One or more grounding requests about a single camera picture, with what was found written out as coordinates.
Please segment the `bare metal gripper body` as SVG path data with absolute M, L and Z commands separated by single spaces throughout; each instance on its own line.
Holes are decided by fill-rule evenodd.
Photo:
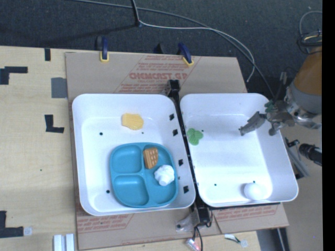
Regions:
M 285 97 L 276 102 L 270 100 L 266 103 L 266 118 L 269 122 L 281 122 L 282 127 L 296 124 L 318 129 L 321 123 L 314 122 L 314 118 L 322 113 L 321 97 Z

